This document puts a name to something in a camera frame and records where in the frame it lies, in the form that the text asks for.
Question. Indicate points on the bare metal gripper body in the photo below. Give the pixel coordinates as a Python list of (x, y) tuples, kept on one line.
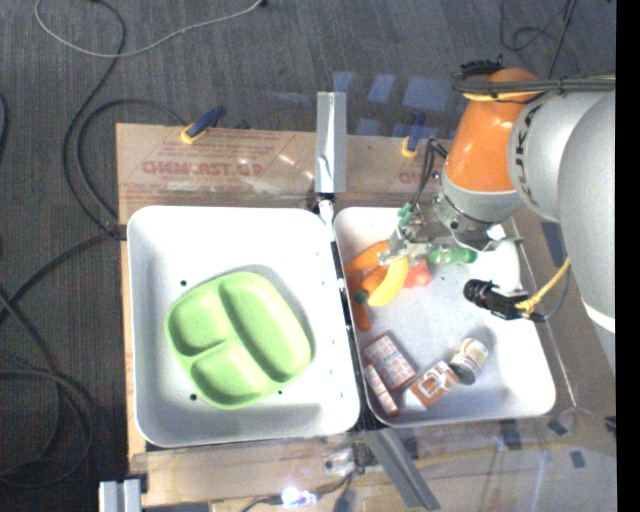
[(462, 227)]

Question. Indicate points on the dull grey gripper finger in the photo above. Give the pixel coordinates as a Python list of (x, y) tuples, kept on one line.
[(398, 239), (392, 256)]

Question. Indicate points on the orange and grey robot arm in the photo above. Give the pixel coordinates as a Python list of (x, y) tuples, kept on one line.
[(575, 160)]

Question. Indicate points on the orange carrot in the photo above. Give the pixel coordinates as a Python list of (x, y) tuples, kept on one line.
[(361, 315), (362, 257), (376, 279)]

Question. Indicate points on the green bottle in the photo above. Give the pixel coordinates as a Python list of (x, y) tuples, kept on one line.
[(450, 256)]

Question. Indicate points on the yellow banana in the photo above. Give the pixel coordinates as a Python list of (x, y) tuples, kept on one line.
[(392, 287)]

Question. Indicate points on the red toy fruit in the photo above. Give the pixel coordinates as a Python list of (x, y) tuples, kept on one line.
[(419, 275)]

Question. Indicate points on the white plastic tray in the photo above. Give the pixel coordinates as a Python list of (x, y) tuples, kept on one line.
[(240, 235), (440, 320)]

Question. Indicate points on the small white and orange can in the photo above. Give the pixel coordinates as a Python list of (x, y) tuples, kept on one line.
[(469, 361)]

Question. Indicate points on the orange and white carton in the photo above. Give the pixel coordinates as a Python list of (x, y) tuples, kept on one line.
[(432, 385)]

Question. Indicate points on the small red and white packet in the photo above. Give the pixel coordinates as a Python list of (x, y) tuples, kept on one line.
[(382, 392)]

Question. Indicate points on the green divided plate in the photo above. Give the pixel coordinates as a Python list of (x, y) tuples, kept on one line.
[(240, 340)]

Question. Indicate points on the brown cardboard board red print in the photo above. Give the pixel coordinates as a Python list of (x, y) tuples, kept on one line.
[(210, 165)]

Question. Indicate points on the black cylinder on white bracket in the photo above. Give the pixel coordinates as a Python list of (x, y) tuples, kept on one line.
[(492, 296)]

